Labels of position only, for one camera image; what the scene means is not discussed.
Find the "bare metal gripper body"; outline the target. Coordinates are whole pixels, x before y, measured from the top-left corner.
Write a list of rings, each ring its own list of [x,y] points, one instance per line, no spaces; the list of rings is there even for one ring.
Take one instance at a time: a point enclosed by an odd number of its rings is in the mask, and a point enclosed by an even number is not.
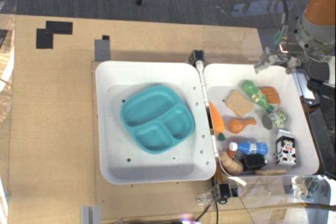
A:
[[[289,33],[279,44],[279,50],[296,58],[308,58],[316,62],[327,62],[334,52],[335,44],[318,42],[309,36]]]

